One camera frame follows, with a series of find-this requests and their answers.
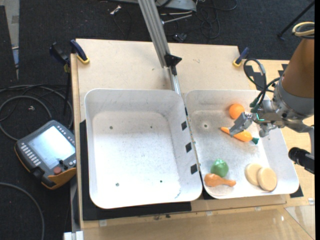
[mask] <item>beige round toy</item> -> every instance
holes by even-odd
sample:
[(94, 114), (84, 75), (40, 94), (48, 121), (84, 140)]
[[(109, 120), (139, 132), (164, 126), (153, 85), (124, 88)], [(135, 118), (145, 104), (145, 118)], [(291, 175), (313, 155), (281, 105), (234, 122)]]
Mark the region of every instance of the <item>beige round toy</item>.
[(248, 182), (252, 185), (259, 186), (258, 182), (258, 171), (262, 168), (262, 165), (259, 163), (249, 163), (245, 169), (244, 174)]
[(277, 186), (277, 175), (270, 167), (262, 167), (257, 174), (260, 187), (265, 191), (273, 191)]

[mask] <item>toy carrot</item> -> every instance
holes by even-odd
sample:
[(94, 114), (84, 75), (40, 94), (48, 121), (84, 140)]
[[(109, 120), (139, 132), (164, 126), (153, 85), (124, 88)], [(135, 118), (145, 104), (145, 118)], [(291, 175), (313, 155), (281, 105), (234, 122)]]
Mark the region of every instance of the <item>toy carrot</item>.
[[(227, 127), (221, 127), (220, 128), (223, 132), (230, 134), (229, 128)], [(236, 139), (242, 141), (242, 142), (249, 142), (252, 141), (254, 144), (257, 144), (259, 139), (252, 137), (251, 133), (247, 130), (243, 130), (235, 135), (233, 135)]]
[(209, 187), (216, 187), (219, 185), (228, 185), (229, 187), (233, 187), (236, 185), (235, 180), (225, 179), (214, 173), (207, 173), (204, 176), (204, 182)]

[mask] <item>metal bracket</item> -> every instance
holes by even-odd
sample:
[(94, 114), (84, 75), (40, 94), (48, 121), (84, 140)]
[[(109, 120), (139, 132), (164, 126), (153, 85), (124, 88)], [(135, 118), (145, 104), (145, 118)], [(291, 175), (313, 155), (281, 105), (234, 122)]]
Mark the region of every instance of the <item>metal bracket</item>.
[(168, 67), (171, 68), (171, 72), (174, 76), (177, 75), (177, 69), (176, 65), (182, 60), (182, 58), (171, 55), (171, 54), (166, 54), (164, 55), (165, 63)]

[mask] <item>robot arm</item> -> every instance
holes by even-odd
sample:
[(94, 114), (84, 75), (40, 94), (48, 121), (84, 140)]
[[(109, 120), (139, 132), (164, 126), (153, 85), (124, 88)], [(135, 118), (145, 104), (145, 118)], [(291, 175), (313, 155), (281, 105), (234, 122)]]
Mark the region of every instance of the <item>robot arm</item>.
[(315, 127), (303, 120), (314, 115), (315, 40), (303, 38), (291, 57), (282, 77), (275, 79), (273, 98), (255, 101), (251, 113), (243, 112), (229, 129), (233, 136), (247, 129), (253, 122), (260, 126), (259, 135), (265, 137), (275, 128), (288, 127), (297, 133), (309, 133), (311, 152), (297, 147), (289, 151), (289, 157), (298, 165), (315, 173)]

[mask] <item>grey floor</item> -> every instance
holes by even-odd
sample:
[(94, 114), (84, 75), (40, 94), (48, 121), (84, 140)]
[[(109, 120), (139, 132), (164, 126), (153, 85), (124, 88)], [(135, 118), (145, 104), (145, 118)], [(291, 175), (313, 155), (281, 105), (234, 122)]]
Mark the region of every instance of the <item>grey floor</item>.
[(19, 2), (19, 0), (0, 0), (0, 6), (5, 7), (17, 77), (19, 77)]

